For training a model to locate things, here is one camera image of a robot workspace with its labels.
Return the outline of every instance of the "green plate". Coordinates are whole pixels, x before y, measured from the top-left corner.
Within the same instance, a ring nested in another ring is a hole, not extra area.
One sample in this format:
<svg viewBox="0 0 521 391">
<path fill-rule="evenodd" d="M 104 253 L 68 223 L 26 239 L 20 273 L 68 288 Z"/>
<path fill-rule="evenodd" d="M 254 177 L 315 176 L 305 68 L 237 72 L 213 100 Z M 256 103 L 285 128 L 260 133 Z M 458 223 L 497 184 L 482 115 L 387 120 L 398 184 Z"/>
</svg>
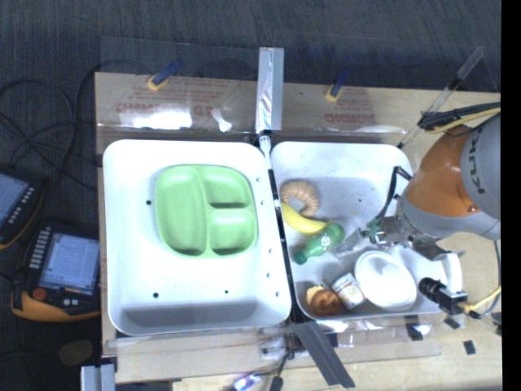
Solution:
<svg viewBox="0 0 521 391">
<path fill-rule="evenodd" d="M 246 177 L 219 165 L 175 165 L 155 185 L 155 218 L 163 243 L 193 257 L 250 249 L 258 236 Z"/>
</svg>

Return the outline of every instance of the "plastic toy bottle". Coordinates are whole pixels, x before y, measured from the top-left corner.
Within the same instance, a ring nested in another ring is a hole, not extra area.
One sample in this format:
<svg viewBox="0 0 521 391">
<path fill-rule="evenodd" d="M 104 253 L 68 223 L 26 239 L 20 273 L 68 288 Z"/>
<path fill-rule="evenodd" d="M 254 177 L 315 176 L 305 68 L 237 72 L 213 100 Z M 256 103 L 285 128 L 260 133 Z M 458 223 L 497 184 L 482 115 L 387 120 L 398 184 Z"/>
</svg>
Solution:
<svg viewBox="0 0 521 391">
<path fill-rule="evenodd" d="M 303 265 L 311 257 L 320 257 L 324 253 L 342 241 L 345 236 L 344 228 L 338 223 L 328 224 L 324 230 L 319 231 L 306 244 L 304 249 L 297 253 L 293 259 L 299 265 Z"/>
</svg>

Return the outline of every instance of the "black connector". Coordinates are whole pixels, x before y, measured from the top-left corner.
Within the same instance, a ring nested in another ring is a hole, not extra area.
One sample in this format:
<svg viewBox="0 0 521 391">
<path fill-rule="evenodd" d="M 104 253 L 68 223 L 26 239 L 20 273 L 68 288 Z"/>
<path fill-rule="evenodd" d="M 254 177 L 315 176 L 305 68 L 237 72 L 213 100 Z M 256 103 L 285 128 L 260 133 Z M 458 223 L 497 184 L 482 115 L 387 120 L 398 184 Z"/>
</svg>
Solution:
<svg viewBox="0 0 521 391">
<path fill-rule="evenodd" d="M 445 313 L 450 315 L 463 313 L 463 308 L 458 303 L 466 301 L 466 292 L 449 292 L 446 285 L 432 278 L 423 278 L 418 289 L 425 297 L 438 304 Z"/>
</svg>

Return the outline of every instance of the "banana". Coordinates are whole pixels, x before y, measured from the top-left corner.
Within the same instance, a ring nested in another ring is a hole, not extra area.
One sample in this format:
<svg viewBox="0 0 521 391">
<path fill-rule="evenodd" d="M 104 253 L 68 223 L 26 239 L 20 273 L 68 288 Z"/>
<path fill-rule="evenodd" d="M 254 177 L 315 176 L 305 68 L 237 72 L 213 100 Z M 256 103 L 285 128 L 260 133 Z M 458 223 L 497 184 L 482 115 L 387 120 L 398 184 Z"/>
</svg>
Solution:
<svg viewBox="0 0 521 391">
<path fill-rule="evenodd" d="M 306 235 L 315 235 L 329 224 L 329 222 L 304 217 L 289 204 L 284 202 L 281 203 L 281 209 L 284 222 L 287 223 L 289 227 Z"/>
</svg>

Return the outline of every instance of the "blue clamp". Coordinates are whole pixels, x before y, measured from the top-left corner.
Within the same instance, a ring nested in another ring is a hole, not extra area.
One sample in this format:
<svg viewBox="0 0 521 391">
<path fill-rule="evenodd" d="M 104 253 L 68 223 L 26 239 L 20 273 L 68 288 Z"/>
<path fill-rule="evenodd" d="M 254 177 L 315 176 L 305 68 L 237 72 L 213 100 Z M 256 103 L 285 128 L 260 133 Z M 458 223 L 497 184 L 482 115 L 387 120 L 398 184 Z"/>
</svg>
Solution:
<svg viewBox="0 0 521 391">
<path fill-rule="evenodd" d="M 168 64 L 161 71 L 159 71 L 155 76 L 152 76 L 148 79 L 148 86 L 151 90 L 157 91 L 159 88 L 164 86 L 167 82 L 169 82 L 169 77 L 175 75 L 177 70 L 182 66 L 182 61 L 180 59 L 176 59 L 172 63 Z"/>
<path fill-rule="evenodd" d="M 346 78 L 349 75 L 349 70 L 343 70 L 340 75 L 337 76 L 335 82 L 330 85 L 326 93 L 326 99 L 329 101 L 336 101 L 342 92 L 342 86 L 345 83 Z"/>
</svg>

